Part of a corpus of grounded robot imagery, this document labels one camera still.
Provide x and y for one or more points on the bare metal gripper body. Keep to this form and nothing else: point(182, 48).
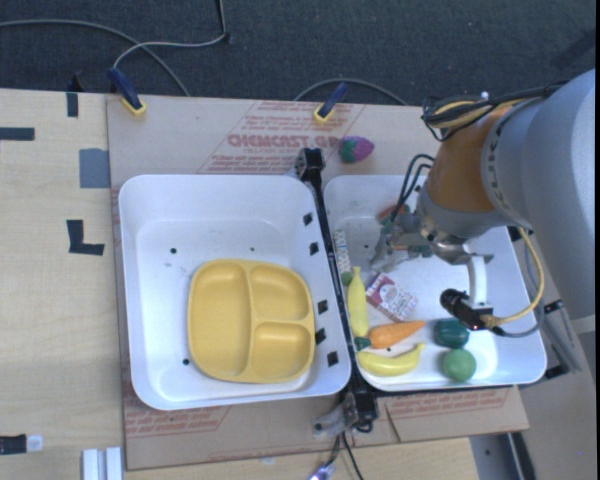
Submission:
point(412, 235)

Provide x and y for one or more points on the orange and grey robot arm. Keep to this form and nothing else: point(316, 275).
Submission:
point(540, 168)

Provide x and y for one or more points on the small white printed packet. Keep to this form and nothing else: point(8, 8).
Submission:
point(341, 250)

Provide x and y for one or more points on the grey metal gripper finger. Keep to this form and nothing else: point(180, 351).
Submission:
point(379, 253)
point(395, 262)

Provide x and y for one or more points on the white plastic tray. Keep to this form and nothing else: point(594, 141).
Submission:
point(165, 288)
point(500, 358)

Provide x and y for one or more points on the yellow divided plate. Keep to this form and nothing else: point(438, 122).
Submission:
point(220, 318)

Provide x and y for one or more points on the yellow banana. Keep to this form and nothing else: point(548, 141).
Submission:
point(387, 363)
point(357, 303)

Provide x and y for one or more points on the green ball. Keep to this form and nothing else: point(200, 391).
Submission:
point(458, 365)

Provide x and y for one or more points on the thin black and white rod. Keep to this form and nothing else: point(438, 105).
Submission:
point(330, 248)

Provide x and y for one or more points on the red and white carton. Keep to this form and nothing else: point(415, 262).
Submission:
point(392, 296)

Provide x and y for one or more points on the small orange toy food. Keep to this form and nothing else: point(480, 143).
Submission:
point(387, 212)

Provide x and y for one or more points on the dark green pepper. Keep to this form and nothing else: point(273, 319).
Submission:
point(451, 333)

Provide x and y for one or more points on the black cylinder on white bracket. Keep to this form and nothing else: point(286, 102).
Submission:
point(461, 308)

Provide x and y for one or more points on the purple toy strawberry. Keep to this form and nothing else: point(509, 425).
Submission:
point(356, 149)

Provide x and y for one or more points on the small green toy piece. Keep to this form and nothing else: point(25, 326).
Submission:
point(346, 278)

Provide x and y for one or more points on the orange carrot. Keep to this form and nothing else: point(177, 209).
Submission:
point(392, 333)

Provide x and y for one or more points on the brown cardboard board red print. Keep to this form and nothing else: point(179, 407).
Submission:
point(180, 133)

